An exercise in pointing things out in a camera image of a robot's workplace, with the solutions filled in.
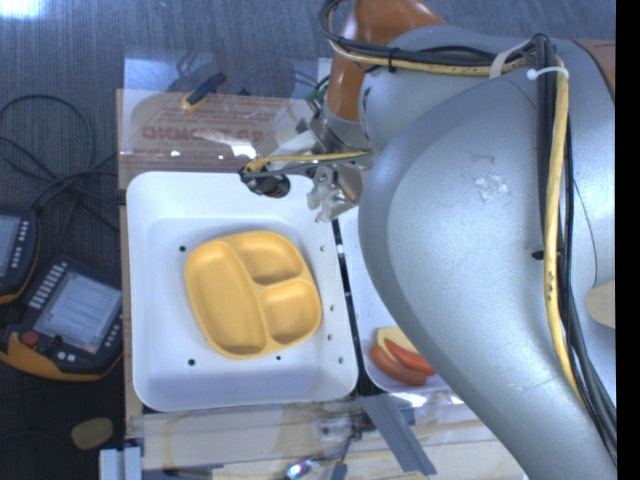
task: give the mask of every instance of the black wire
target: black wire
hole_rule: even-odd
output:
[[[113,177],[117,177],[118,176],[116,173],[111,172],[111,171],[96,171],[96,170],[87,170],[87,171],[80,171],[80,172],[74,172],[72,174],[67,174],[66,176],[62,176],[60,178],[57,178],[55,181],[52,181],[47,187],[45,187],[43,190],[41,190],[36,195],[36,197],[34,197],[32,199],[31,204],[29,204],[29,208],[33,208],[33,209],[36,209],[36,210],[42,209],[44,206],[49,204],[52,199],[54,199],[57,196],[59,196],[60,194],[62,194],[71,185],[73,185],[74,183],[77,183],[79,180],[81,180],[81,179],[83,179],[83,178],[85,178],[87,176],[93,176],[93,175],[113,176]],[[37,205],[38,200],[42,196],[44,196],[44,194],[46,194],[49,190],[55,188],[56,186],[58,186],[60,184],[63,185],[61,188],[59,188],[53,194],[51,194],[49,197],[47,197],[47,199],[45,199],[43,203],[40,203],[39,205]]]
[[[330,76],[331,76],[331,75],[326,75],[326,76],[322,77],[322,78],[318,81],[318,83],[316,83],[316,85],[315,85],[314,89],[316,89],[316,90],[320,89],[324,84],[326,84],[326,83],[329,81],[329,77],[330,77]]]
[[[536,70],[556,65],[554,47],[549,38],[543,34],[536,34],[533,38],[535,55],[527,54],[525,58],[535,61]],[[544,234],[547,183],[549,177],[549,162],[551,143],[553,140],[553,123],[555,120],[556,75],[544,73],[537,78],[537,166],[538,166],[538,199],[540,208],[540,224]],[[588,358],[584,337],[577,315],[575,300],[571,289],[571,258],[573,246],[573,214],[574,214],[574,183],[573,183],[573,151],[571,140],[571,125],[567,125],[565,151],[566,183],[565,183],[565,222],[559,227],[558,244],[561,245],[558,281],[561,320],[565,328],[567,348],[570,352],[571,368],[575,376],[578,391],[585,404],[587,412],[601,437],[603,445],[617,467],[617,435],[615,424],[615,408]]]
[[[451,45],[448,47],[436,47],[422,49],[419,51],[411,51],[404,50],[402,48],[395,49],[388,46],[355,41],[339,36],[331,30],[330,18],[331,14],[344,1],[346,0],[325,0],[318,13],[318,19],[322,34],[328,40],[338,44],[347,52],[354,52],[385,60],[388,60],[390,55],[392,55],[395,60],[464,67],[488,67],[495,58],[495,53],[469,48],[462,45]],[[522,54],[519,51],[512,52],[507,57],[506,61],[511,62],[521,56]]]
[[[25,175],[30,176],[32,178],[36,178],[36,179],[38,179],[40,181],[46,181],[46,182],[52,182],[53,181],[53,182],[55,182],[57,176],[42,161],[40,161],[33,153],[31,153],[27,148],[25,148],[24,146],[18,144],[14,140],[11,140],[11,139],[9,139],[7,137],[3,137],[1,135],[0,135],[0,141],[6,142],[7,144],[10,144],[11,146],[13,146],[16,149],[18,149],[22,154],[26,155],[32,162],[34,162],[40,169],[42,169],[47,176],[43,176],[40,173],[31,171],[29,169],[26,169],[26,168],[22,167],[21,165],[18,165],[13,160],[11,160],[7,155],[5,155],[4,153],[0,152],[0,157],[2,157],[11,167],[16,169],[18,172],[21,172],[22,174],[25,174]],[[108,160],[113,158],[114,156],[115,156],[115,153],[109,155],[107,158],[105,158],[101,162],[98,162],[98,164],[94,165],[93,169],[95,169],[98,166],[104,164],[105,162],[107,162]],[[100,196],[99,194],[97,194],[96,192],[84,189],[82,187],[77,187],[75,185],[70,187],[70,188],[71,188],[72,191],[77,191],[77,192],[80,192],[83,195],[94,197],[96,199],[101,199],[105,203],[112,203],[112,204],[115,204],[117,206],[117,201],[115,199],[111,200],[111,199],[104,198],[104,197]]]
[[[85,128],[86,137],[88,139],[88,144],[89,144],[89,152],[87,155],[87,165],[86,165],[86,167],[88,168],[95,161],[95,135],[93,132],[93,127],[89,123],[89,120],[87,119],[87,117],[82,112],[80,112],[80,110],[75,105],[68,102],[67,100],[60,98],[58,96],[53,96],[51,94],[26,94],[23,96],[18,96],[17,98],[13,98],[12,100],[5,103],[2,107],[0,107],[0,124],[4,119],[4,114],[10,107],[22,101],[35,100],[35,99],[43,99],[43,100],[55,101],[57,103],[60,103],[61,105],[64,105],[65,107],[70,109],[76,116],[80,118],[80,120],[82,121],[82,125]]]
[[[573,178],[573,146],[571,122],[567,123],[565,149],[565,223],[563,254],[559,257],[559,287],[562,292],[561,311],[565,322],[567,347],[570,354],[572,370],[579,386],[585,407],[591,416],[609,455],[617,464],[617,432],[615,409],[600,377],[589,359],[584,336],[577,314],[573,290],[571,288],[571,266],[573,251],[574,221],[574,178]],[[575,362],[578,358],[579,368]]]
[[[309,80],[303,79],[303,78],[296,78],[296,82],[299,83],[300,85],[304,85],[306,87],[309,87],[311,89],[315,89],[316,84],[309,82]]]
[[[550,58],[549,39],[537,34],[533,38],[535,44],[535,69],[541,70],[554,62]],[[555,73],[545,73],[537,79],[538,122],[536,125],[536,148],[538,166],[538,205],[540,208],[540,226],[544,235],[547,214],[547,183],[549,179],[549,159],[551,157],[551,138],[553,136],[553,119],[555,116]]]

